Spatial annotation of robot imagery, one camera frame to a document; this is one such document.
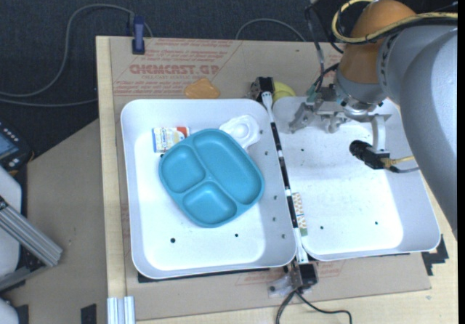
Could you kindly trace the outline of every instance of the white tray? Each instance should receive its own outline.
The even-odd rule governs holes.
[[[192,223],[169,197],[158,177],[160,153],[151,130],[187,126],[191,134],[218,128],[249,114],[262,130],[248,153],[263,174],[262,198],[237,219],[216,228]],[[289,263],[296,241],[281,180],[278,155],[265,109],[251,100],[135,100],[121,112],[129,195],[132,258],[152,279]]]
[[[372,144],[370,123],[351,121],[330,134],[327,122],[317,117],[307,128],[285,134],[285,125],[304,101],[282,98],[273,111],[291,190],[302,197],[307,253],[330,261],[434,249],[440,231],[420,171],[373,170],[352,156],[352,141]],[[412,155],[395,105],[387,100],[373,113],[391,115],[386,121],[391,158]]]

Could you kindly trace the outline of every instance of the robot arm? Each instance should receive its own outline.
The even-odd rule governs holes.
[[[412,11],[392,0],[368,5],[352,36],[368,38]],[[416,162],[457,238],[456,25],[407,26],[382,40],[349,44],[336,73],[347,115],[386,97],[399,105]]]

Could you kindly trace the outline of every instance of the orange object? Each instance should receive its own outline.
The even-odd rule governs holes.
[[[352,37],[365,37],[415,12],[395,0],[378,0],[369,4],[359,16]],[[339,64],[345,78],[362,84],[377,84],[376,58],[383,39],[372,44],[348,44]]]
[[[220,92],[206,77],[199,78],[184,89],[184,95],[192,100],[218,98]]]

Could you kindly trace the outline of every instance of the blue plate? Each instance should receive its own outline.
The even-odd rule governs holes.
[[[237,218],[264,190],[262,173],[247,152],[218,129],[201,130],[170,148],[158,174],[178,206],[203,227]]]

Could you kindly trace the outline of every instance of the wooden edge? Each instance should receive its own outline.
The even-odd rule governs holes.
[[[121,226],[110,39],[98,36],[96,38],[96,49],[107,287],[109,297],[122,298],[126,295],[126,274],[124,269],[123,229]]]

